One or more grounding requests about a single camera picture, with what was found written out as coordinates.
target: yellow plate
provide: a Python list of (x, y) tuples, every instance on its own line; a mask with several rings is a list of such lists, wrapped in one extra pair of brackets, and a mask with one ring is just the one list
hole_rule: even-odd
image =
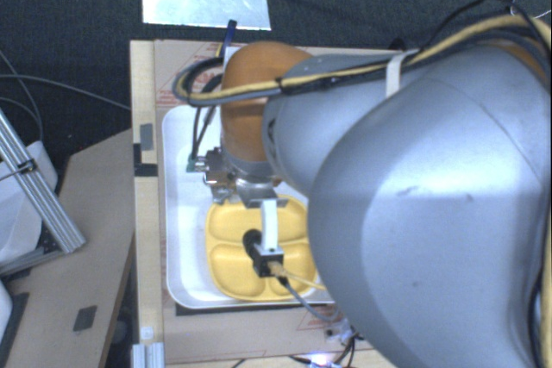
[[(317, 269), (307, 237), (307, 210), (297, 199), (278, 209), (278, 243), (284, 250), (284, 267), (307, 280), (316, 282)], [(259, 278), (253, 261), (245, 252), (243, 235), (251, 229), (261, 230), (260, 209), (246, 209), (242, 203), (211, 205), (205, 225), (207, 262), (216, 287), (235, 299), (273, 302), (292, 295), (276, 278)], [(311, 290), (307, 284), (290, 280), (300, 294)]]

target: yellow divided tray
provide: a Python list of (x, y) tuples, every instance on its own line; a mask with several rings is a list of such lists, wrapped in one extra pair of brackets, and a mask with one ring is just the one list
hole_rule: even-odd
[[(284, 267), (296, 275), (316, 282), (317, 269), (307, 237), (307, 211), (291, 196), (278, 209), (278, 241), (284, 250)], [(251, 229), (261, 230), (260, 209), (246, 209), (242, 203), (213, 204), (207, 214), (205, 238), (210, 275), (216, 287), (235, 299), (275, 302), (290, 299), (276, 278), (259, 278), (253, 261), (242, 244), (243, 235)], [(300, 294), (312, 290), (307, 284), (290, 280)]]

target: yellow cable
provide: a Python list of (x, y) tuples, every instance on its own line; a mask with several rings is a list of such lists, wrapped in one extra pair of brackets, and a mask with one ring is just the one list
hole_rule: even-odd
[[(535, 25), (537, 32), (542, 36), (545, 43), (550, 48), (550, 45), (551, 45), (550, 27), (546, 23), (540, 20), (532, 19), (532, 22)], [(420, 61), (433, 57), (438, 53), (445, 51), (446, 49), (454, 45), (457, 45), (458, 43), (461, 43), (462, 41), (469, 39), (477, 34), (485, 33), (486, 31), (489, 31), (491, 29), (504, 28), (504, 27), (510, 27), (510, 26), (521, 26), (521, 27), (527, 28), (529, 25), (521, 16), (506, 15), (506, 16), (493, 17), (491, 19), (487, 19), (482, 22), (475, 23), (474, 25), (471, 25), (467, 28), (464, 28), (461, 32), (448, 37), (444, 41), (441, 41), (440, 43), (436, 44), (434, 47), (431, 47), (423, 51), (422, 53), (417, 54), (411, 60), (406, 61), (405, 65), (407, 66), (415, 65), (416, 63), (419, 63)], [(286, 88), (286, 87), (292, 87), (292, 86), (300, 86), (302, 84), (308, 84), (310, 82), (321, 80), (324, 78), (367, 74), (369, 72), (378, 71), (379, 69), (382, 69), (384, 67), (386, 67), (386, 63), (372, 65), (369, 67), (360, 67), (360, 68), (347, 69), (347, 70), (341, 70), (341, 71), (335, 71), (335, 72), (323, 72), (320, 74), (304, 76), (304, 77), (283, 78), (280, 83), (276, 81), (268, 81), (268, 82), (255, 83), (255, 84), (246, 84), (243, 86), (228, 88), (225, 90), (214, 91), (210, 93), (191, 93), (190, 95), (188, 95), (187, 91), (183, 87), (183, 83), (185, 79), (185, 76), (183, 76), (176, 85), (176, 91), (182, 97), (188, 97), (193, 101), (201, 102), (203, 100), (217, 100), (221, 98), (238, 96), (249, 92), (273, 90), (273, 89), (278, 89), (280, 87)]]
[(552, 240), (550, 239), (552, 227), (547, 226), (547, 238), (544, 249), (543, 287), (541, 290), (541, 354), (545, 368), (552, 368)]
[(317, 284), (316, 282), (312, 282), (309, 279), (305, 279), (299, 275), (296, 275), (295, 273), (291, 273), (290, 271), (286, 270), (280, 262), (269, 262), (268, 268), (270, 269), (270, 272), (277, 278), (293, 279), (305, 285), (309, 285), (310, 287), (313, 287), (317, 290), (326, 290), (326, 287), (324, 287), (322, 284)]

